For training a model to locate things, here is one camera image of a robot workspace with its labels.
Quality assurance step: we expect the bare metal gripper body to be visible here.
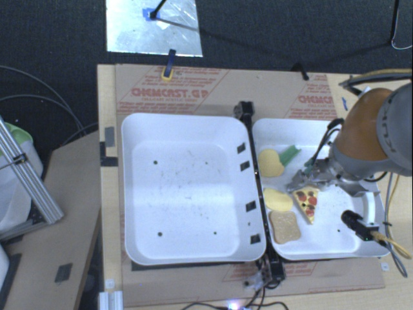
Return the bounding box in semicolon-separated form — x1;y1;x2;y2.
305;158;370;198

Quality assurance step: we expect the white plastic tray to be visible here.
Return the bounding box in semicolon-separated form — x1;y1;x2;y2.
121;112;268;267
251;118;392;261

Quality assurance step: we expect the yellow oval toy food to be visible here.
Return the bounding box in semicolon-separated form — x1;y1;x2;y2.
263;187;294;212

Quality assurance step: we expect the thin black rod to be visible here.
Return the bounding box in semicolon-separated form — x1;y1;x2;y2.
244;114;277;266

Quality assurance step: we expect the toy bread slice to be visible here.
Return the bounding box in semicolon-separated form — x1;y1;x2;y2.
268;210;302;245

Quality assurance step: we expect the black cylinder on white bracket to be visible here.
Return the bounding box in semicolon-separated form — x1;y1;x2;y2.
341;191;382;242

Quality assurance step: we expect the brown cardboard board red print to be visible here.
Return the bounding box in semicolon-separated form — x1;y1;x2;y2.
114;63;387;307

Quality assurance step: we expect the green toy vegetable stalk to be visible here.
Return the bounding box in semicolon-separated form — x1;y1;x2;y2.
278;144;302;167

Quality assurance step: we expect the yellow heart-shaped toy food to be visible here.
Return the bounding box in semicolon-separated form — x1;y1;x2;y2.
257;149;286;178

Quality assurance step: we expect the toy pizza slice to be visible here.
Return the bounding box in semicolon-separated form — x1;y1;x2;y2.
292;187;321;225

